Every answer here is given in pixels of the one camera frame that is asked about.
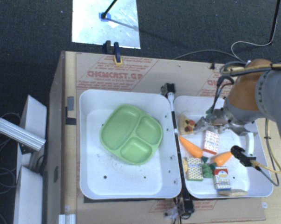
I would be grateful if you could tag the white and orange carton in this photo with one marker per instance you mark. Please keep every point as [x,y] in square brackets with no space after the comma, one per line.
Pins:
[211,142]

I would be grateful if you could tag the black cylinder on white bracket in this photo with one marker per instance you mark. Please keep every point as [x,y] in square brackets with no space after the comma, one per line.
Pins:
[242,155]

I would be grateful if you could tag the thin black and white rod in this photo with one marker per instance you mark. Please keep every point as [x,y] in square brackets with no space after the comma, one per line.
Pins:
[176,134]

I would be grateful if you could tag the red and white carton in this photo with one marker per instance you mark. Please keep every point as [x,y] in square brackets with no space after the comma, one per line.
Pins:
[222,180]

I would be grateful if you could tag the tan toy biscuit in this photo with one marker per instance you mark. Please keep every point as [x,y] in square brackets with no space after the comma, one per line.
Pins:
[233,192]

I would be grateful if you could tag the green toy broccoli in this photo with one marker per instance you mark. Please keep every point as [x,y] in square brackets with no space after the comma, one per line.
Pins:
[207,171]

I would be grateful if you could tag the white plastic tray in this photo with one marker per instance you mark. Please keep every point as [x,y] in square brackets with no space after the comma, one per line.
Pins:
[249,179]
[128,178]

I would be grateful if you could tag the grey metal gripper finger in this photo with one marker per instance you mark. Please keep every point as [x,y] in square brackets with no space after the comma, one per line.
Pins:
[221,129]
[201,124]

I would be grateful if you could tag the green divided plate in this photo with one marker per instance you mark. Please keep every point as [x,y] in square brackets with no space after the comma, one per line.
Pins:
[130,134]

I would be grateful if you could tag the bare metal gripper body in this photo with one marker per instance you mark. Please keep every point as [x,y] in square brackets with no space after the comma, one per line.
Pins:
[220,118]

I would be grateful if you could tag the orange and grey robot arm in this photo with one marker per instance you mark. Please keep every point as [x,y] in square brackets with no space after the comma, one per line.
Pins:
[264,91]

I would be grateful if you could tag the toy pizza slice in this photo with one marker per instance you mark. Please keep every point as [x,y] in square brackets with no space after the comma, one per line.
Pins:
[185,125]

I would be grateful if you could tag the pale yellow toy biscuit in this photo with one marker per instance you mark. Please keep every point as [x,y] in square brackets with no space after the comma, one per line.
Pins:
[184,165]

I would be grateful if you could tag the yellow patterned carton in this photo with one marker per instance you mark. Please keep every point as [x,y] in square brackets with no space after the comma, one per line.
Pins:
[195,169]

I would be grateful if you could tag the orange toy carrot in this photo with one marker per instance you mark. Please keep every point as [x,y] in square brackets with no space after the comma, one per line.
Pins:
[223,158]
[191,147]

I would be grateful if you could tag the brown cardboard board red print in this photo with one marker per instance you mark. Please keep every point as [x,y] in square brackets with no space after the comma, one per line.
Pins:
[137,72]

